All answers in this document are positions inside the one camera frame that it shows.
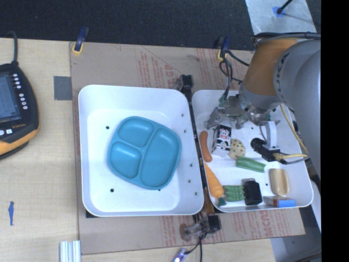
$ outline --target sausage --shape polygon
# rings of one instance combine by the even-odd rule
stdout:
[[[200,142],[203,160],[205,160],[205,162],[211,162],[212,156],[207,147],[207,137],[208,137],[207,131],[202,131],[199,136],[199,142]]]

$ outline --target brown cardboard sheet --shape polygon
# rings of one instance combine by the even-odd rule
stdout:
[[[89,215],[82,202],[77,98],[90,84],[172,88],[180,75],[192,75],[193,93],[224,90],[225,76],[219,69],[217,50],[122,44],[84,43],[82,53],[71,51],[71,82],[79,235],[82,254],[129,251],[196,244],[179,233],[182,224],[192,225],[192,216],[144,216],[97,218]],[[252,52],[233,51],[249,62]],[[247,67],[232,59],[234,77],[242,79]],[[232,90],[238,89],[232,82]],[[274,209],[219,214],[222,229],[203,243],[256,240],[305,234],[299,209]]]

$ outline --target blue plate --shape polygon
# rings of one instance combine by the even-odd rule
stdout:
[[[147,189],[168,185],[176,171],[182,145],[166,126],[143,117],[124,119],[108,149],[108,165],[124,180]]]

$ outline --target table surface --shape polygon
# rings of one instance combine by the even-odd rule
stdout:
[[[0,64],[14,55],[0,38]],[[68,41],[18,41],[18,62],[40,102],[41,128],[0,161],[0,261],[59,261],[59,243],[79,240],[71,100],[55,100],[54,76],[70,76]],[[9,205],[14,203],[13,225]],[[172,261],[178,247],[82,255],[81,261]],[[203,261],[275,261],[270,239],[203,245]],[[185,259],[199,261],[197,248]]]

